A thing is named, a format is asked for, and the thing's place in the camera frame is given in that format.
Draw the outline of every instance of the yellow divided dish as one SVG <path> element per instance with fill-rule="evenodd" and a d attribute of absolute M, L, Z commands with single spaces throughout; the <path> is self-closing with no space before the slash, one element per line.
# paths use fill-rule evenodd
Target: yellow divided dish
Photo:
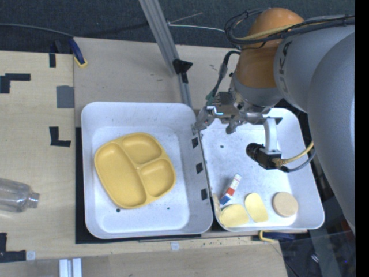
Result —
<path fill-rule="evenodd" d="M 105 191 L 119 207 L 147 205 L 176 183 L 172 162 L 161 144 L 147 133 L 132 133 L 102 145 L 95 168 Z"/>

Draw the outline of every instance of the beige round object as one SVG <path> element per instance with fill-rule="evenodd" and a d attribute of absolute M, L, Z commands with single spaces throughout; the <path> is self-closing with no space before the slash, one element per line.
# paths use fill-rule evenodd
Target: beige round object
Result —
<path fill-rule="evenodd" d="M 299 204 L 297 200 L 287 192 L 279 192 L 272 200 L 274 211 L 283 217 L 292 216 L 297 213 Z"/>

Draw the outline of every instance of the plastic container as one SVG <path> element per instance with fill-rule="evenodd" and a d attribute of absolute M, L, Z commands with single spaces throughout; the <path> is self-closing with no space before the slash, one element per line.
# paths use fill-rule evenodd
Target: plastic container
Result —
<path fill-rule="evenodd" d="M 35 193 L 27 184 L 0 178 L 0 209 L 22 212 L 36 208 L 40 194 Z"/>

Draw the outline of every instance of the table surface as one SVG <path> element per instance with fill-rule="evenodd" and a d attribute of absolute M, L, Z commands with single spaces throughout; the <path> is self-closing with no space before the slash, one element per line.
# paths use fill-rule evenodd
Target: table surface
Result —
<path fill-rule="evenodd" d="M 48 54 L 0 51 L 0 75 L 31 74 L 31 81 L 12 81 L 10 93 L 0 95 L 0 177 L 24 182 L 40 193 L 36 209 L 17 214 L 0 211 L 0 232 L 7 233 L 7 250 L 34 251 L 37 259 L 109 256 L 117 272 L 120 255 L 129 258 L 134 254 L 135 260 L 155 256 L 159 263 L 165 263 L 166 253 L 174 253 L 171 241 L 75 243 L 75 128 L 80 126 L 81 109 L 96 100 L 180 102 L 176 76 L 169 74 L 154 43 L 75 40 L 88 60 L 83 69 L 70 54 L 56 54 L 57 65 L 51 68 Z M 177 49 L 181 59 L 194 62 L 187 75 L 193 108 L 200 109 L 217 80 L 227 50 L 196 46 Z M 236 60 L 231 58 L 230 71 Z M 58 108 L 57 87 L 63 85 L 74 87 L 75 108 Z M 220 90 L 228 86 L 224 81 Z M 59 139 L 70 140 L 69 147 L 50 145 L 50 126 L 59 127 Z M 240 261 L 236 270 L 249 270 L 258 276 L 286 276 L 278 242 L 264 244 L 252 241 L 249 235 L 210 231 L 199 239 L 181 239 L 182 254 L 178 256 L 192 259 L 197 255 L 204 264 L 217 268 L 209 256 L 218 253 L 224 262 Z M 5 272 L 4 265 L 0 272 Z M 13 263 L 6 268 L 22 270 L 24 266 Z"/>

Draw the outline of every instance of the black clamp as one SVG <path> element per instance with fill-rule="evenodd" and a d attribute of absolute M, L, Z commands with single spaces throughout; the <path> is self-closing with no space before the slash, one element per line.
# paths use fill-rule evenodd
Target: black clamp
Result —
<path fill-rule="evenodd" d="M 0 263 L 10 263 L 12 261 L 25 261 L 25 250 L 20 252 L 6 251 L 6 235 L 7 233 L 0 233 Z"/>
<path fill-rule="evenodd" d="M 175 59 L 173 61 L 173 67 L 175 72 L 177 73 L 177 75 L 181 75 L 182 76 L 182 82 L 183 83 L 188 83 L 189 79 L 187 78 L 187 71 L 192 67 L 193 63 L 191 62 L 186 62 L 183 61 L 181 59 Z"/>

